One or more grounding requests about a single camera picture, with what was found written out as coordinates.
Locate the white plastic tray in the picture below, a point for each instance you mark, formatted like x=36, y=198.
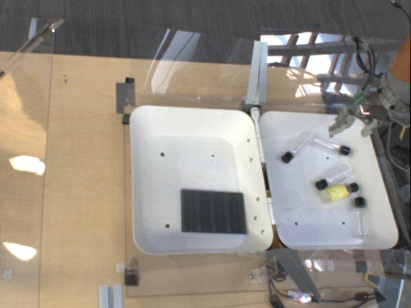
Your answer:
x=180, y=133
x=298, y=204

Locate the clear bottle with black cap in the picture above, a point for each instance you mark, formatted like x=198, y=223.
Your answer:
x=344, y=150
x=287, y=157
x=321, y=184
x=360, y=201

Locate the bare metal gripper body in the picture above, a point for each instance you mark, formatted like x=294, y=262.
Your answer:
x=375, y=111

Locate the black ribbed rectangular mat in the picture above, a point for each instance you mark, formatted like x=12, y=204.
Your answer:
x=213, y=211

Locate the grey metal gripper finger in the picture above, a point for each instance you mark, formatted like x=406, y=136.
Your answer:
x=370, y=127
x=341, y=120

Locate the clear bottle with yellow label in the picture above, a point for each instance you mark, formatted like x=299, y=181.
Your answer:
x=335, y=193

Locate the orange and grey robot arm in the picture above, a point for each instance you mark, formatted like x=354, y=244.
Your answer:
x=404, y=63

